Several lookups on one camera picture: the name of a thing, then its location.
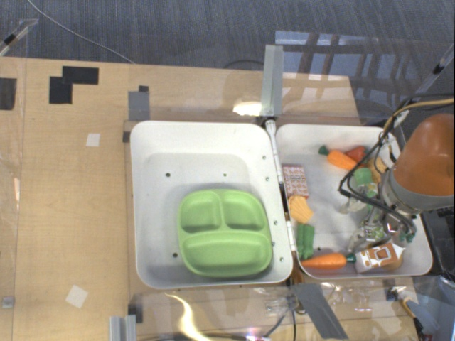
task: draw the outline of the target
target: white sticker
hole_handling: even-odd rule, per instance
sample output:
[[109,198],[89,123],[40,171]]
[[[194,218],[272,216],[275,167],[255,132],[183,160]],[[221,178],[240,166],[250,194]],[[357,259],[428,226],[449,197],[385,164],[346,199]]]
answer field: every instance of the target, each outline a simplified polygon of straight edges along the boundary
[[87,291],[84,291],[78,286],[73,286],[68,294],[68,297],[66,297],[66,301],[77,308],[81,308],[87,296]]
[[100,146],[101,134],[88,134],[86,146]]

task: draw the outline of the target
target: wooden table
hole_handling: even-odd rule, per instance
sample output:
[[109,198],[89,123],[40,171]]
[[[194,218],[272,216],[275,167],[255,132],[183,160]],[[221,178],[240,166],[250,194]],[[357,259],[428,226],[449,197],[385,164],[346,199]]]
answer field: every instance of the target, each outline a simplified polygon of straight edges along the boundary
[[[64,65],[98,67],[99,84],[73,85],[73,104],[49,104],[49,77],[60,77]],[[18,80],[15,109],[0,112],[1,132],[6,134],[0,138],[0,154],[15,153],[14,162],[21,161],[9,177],[20,185],[17,233],[15,225],[6,232],[5,223],[0,223],[1,295],[14,295],[16,301],[14,308],[0,309],[0,339],[108,340],[109,317],[124,317],[131,296],[122,142],[128,92],[149,86],[152,119],[250,122],[251,117],[239,117],[232,108],[239,102],[260,101],[262,73],[1,58],[0,77]],[[285,76],[284,111],[301,115],[305,110],[299,117],[305,122],[323,117],[334,124],[359,124],[349,81],[337,79],[338,88],[313,97],[306,83],[317,78]],[[89,134],[100,135],[99,146],[86,145]],[[9,194],[10,179],[2,184]],[[7,199],[15,204],[14,196]],[[11,249],[16,242],[15,254]],[[409,279],[401,281],[412,288]],[[80,308],[65,301],[73,286],[87,291]],[[383,300],[379,284],[373,288],[375,297],[368,300],[372,311],[341,312],[347,314],[341,323],[351,339],[366,340],[365,335],[370,339],[392,330],[394,340],[416,340],[411,318],[396,303]],[[219,325],[204,316],[207,300],[198,301],[202,293],[184,294],[192,294],[201,329],[217,330]],[[156,291],[148,295],[152,302],[162,296]],[[264,302],[253,288],[226,291],[221,301],[234,313],[238,309],[238,319],[245,318],[242,311],[251,313],[248,307]],[[169,327],[177,330],[182,306],[176,301],[168,306],[173,310]],[[263,325],[275,321],[266,317],[264,323],[262,313],[255,319]],[[319,340],[308,316],[299,316],[298,322],[299,335]],[[144,334],[148,327],[140,326]],[[229,327],[235,329],[235,323]],[[279,328],[274,340],[288,340],[290,329]]]

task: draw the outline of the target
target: brown bottle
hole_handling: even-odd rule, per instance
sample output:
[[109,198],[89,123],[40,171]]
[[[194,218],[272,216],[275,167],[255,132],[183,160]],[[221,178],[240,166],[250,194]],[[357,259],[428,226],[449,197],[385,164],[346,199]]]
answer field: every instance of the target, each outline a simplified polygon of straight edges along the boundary
[[436,114],[411,135],[393,168],[396,181],[414,193],[454,194],[454,115]]

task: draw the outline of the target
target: dark floor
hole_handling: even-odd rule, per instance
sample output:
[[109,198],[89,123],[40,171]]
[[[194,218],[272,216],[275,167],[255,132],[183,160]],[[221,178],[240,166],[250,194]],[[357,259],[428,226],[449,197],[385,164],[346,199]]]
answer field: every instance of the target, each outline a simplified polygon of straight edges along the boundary
[[[263,60],[275,31],[454,41],[454,0],[31,0],[57,21],[136,63],[223,67]],[[0,0],[0,35],[39,18],[28,55],[120,62],[40,16]]]

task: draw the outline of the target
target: white tray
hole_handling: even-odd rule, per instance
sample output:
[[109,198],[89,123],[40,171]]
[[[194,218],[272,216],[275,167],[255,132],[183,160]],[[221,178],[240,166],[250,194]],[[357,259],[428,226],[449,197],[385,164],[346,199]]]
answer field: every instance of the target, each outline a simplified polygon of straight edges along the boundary
[[[144,121],[132,130],[131,154],[136,267],[146,285],[279,283],[289,276],[289,238],[265,130],[252,124]],[[272,262],[262,273],[214,279],[186,268],[179,254],[178,207],[187,194],[209,188],[245,190],[262,201],[274,244]]]
[[[332,251],[345,251],[351,234],[358,228],[361,220],[357,214],[343,215],[338,209],[347,198],[338,193],[340,180],[346,170],[332,166],[326,158],[318,154],[318,149],[326,145],[329,149],[342,151],[359,145],[373,146],[381,132],[379,128],[359,126],[325,126],[287,124],[277,132],[277,145],[281,164],[293,163],[304,167],[309,189],[309,207],[314,216],[309,224],[315,227],[315,255]],[[394,144],[393,151],[399,156],[398,145]],[[380,154],[385,163],[391,165],[388,149]],[[337,271],[321,271],[304,269],[305,272],[317,279],[335,278],[375,278],[418,276],[427,273],[432,266],[432,253],[427,236],[424,232],[422,219],[415,220],[417,235],[406,248],[403,264],[394,271],[377,270],[372,273],[357,274],[354,266],[348,264]]]

